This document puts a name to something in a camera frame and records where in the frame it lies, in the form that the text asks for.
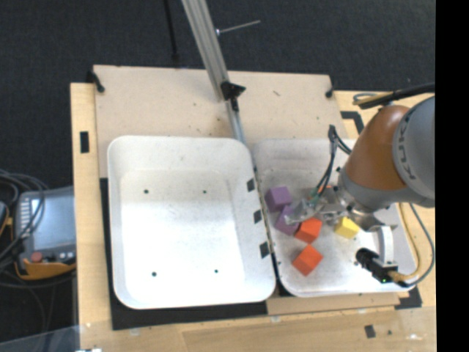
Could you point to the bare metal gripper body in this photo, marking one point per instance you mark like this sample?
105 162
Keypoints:
339 208

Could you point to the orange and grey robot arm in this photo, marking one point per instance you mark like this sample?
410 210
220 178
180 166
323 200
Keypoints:
388 156

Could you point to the orange cube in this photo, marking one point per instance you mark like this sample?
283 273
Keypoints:
307 260
309 230

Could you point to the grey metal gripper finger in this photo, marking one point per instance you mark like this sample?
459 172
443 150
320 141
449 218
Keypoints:
297 213
331 218

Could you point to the black cylinder on white bracket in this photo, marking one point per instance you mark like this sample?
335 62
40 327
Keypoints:
374 264

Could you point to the white plastic tray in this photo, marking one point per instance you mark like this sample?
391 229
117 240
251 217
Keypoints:
337 273
183 226

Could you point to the pale wood board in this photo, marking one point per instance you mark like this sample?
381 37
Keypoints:
165 101

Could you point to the yellow cube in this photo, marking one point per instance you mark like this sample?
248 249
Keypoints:
346 228

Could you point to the purple cube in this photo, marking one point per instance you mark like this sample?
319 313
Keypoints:
285 226
277 198

